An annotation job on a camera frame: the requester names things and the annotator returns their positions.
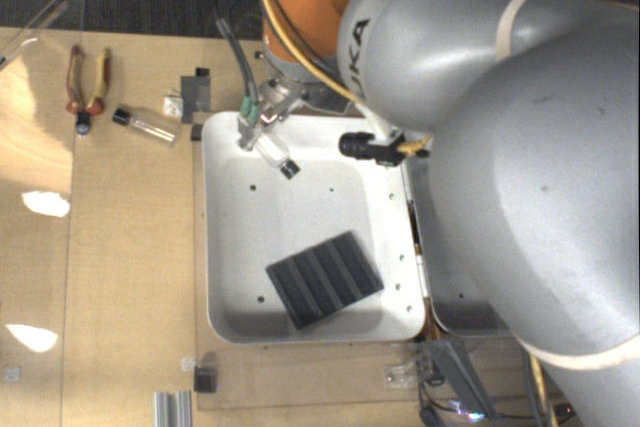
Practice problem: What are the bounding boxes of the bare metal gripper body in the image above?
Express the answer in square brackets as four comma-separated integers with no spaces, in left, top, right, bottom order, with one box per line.
[243,77,309,132]

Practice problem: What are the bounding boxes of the clear bottle with black cap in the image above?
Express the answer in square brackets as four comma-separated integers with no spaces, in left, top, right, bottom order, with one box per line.
[253,133,302,180]
[111,106,181,149]

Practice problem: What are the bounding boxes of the white plastic tray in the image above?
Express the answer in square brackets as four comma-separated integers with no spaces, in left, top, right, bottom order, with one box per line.
[403,153,517,339]
[200,110,428,346]

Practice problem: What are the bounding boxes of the black ribbed rectangular pad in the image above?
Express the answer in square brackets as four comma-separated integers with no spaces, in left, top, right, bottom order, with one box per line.
[264,229,386,331]

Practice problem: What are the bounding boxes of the thin black and white rod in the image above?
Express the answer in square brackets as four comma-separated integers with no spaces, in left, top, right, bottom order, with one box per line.
[406,197,432,304]

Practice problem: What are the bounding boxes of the black cylinder on white bracket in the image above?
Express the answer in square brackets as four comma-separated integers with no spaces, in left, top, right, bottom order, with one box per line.
[338,104,431,167]

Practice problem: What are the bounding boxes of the red and yellow handled pliers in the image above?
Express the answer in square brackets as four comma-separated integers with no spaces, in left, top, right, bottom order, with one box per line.
[65,45,113,137]

